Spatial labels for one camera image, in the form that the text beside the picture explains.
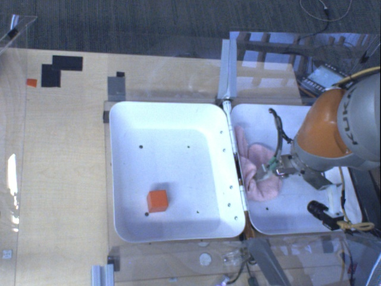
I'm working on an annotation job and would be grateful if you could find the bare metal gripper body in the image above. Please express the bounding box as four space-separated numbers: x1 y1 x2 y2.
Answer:
275 154 333 191

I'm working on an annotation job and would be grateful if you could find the pink cloth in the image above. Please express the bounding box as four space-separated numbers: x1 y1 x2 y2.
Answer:
234 125 283 203

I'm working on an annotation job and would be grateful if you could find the white plastic tray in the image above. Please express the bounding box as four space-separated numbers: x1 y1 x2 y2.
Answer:
108 101 246 244
230 103 364 236

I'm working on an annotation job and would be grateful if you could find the orange cube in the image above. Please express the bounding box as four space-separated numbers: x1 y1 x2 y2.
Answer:
146 189 170 214

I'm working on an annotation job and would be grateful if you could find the black cylinder on white bracket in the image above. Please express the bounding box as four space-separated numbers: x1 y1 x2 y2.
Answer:
307 184 346 231

